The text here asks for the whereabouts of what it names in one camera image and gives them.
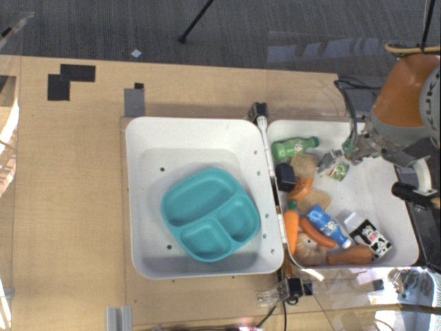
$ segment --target metal bracket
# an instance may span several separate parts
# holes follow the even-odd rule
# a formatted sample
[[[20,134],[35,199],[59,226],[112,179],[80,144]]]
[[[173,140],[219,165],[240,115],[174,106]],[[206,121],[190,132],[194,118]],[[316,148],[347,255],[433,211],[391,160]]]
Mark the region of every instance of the metal bracket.
[[[106,331],[132,331],[132,307],[106,309]]]

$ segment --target carrot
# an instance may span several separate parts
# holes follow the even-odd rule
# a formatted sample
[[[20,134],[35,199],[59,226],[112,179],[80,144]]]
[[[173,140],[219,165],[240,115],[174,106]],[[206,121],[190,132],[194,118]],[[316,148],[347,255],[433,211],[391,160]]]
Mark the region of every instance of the carrot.
[[[298,224],[302,228],[303,232],[306,233],[307,236],[314,240],[317,244],[330,249],[336,246],[336,241],[320,233],[305,217],[301,218]]]
[[[285,229],[287,231],[287,239],[289,244],[289,252],[294,255],[296,251],[297,235],[298,235],[298,214],[294,210],[288,210],[283,214]]]
[[[311,191],[314,178],[297,178],[296,186],[288,194],[288,200],[303,200]]]

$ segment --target wooden tabletop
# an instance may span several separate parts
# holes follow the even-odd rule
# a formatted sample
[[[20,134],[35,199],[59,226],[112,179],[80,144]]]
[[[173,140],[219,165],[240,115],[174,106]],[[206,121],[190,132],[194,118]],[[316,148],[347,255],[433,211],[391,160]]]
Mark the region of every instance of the wooden tabletop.
[[[48,101],[48,75],[59,74],[62,63],[94,65],[96,80],[72,82],[70,101]],[[127,294],[124,264],[120,120],[125,88],[144,84],[151,115],[243,118],[253,102],[266,101],[282,115],[343,116],[345,105],[334,79],[334,74],[306,72],[24,57],[14,207],[14,331],[104,330],[106,307],[134,302]],[[225,314],[223,305],[230,301],[219,290],[213,311],[208,317],[200,314],[199,325],[261,318],[267,309],[256,307],[254,293],[262,280],[270,285],[274,277],[226,278],[182,280],[174,286],[148,281],[143,288],[146,294],[149,285],[153,288],[150,303],[161,303],[155,310],[162,310],[151,320],[179,323],[173,308],[197,311],[191,290],[203,297],[209,295],[204,288],[216,283],[228,285],[226,291],[251,291],[238,303],[247,305],[243,310],[249,314]],[[332,330],[313,297],[288,312],[288,330]],[[275,314],[268,330],[283,322],[281,309]],[[148,330],[148,314],[140,318],[134,318],[135,328]]]

